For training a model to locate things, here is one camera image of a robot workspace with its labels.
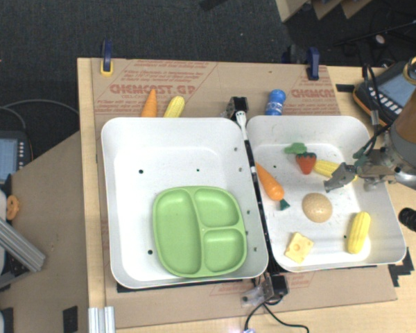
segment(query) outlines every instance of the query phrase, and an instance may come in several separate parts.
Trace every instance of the brown round toy food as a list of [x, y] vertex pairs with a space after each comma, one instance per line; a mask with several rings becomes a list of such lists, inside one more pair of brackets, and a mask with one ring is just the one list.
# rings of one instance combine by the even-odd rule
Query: brown round toy food
[[309, 219], [317, 223], [327, 221], [333, 213], [333, 206], [330, 200], [325, 195], [317, 192], [304, 197], [302, 209]]

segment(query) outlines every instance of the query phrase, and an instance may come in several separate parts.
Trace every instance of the orange carrot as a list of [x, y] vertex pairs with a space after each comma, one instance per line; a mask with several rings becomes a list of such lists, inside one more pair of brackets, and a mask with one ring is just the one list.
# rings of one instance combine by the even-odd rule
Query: orange carrot
[[284, 198], [284, 188], [260, 164], [256, 163], [257, 176], [271, 200], [281, 201]]
[[155, 95], [155, 89], [151, 89], [140, 117], [157, 117], [157, 97]]

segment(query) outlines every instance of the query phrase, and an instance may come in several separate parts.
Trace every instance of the green divided plate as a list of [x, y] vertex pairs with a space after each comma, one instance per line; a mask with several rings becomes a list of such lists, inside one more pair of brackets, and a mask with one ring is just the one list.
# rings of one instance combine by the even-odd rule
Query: green divided plate
[[174, 187], [153, 206], [154, 238], [160, 262], [185, 278], [223, 275], [247, 256], [242, 213], [236, 199], [218, 187]]

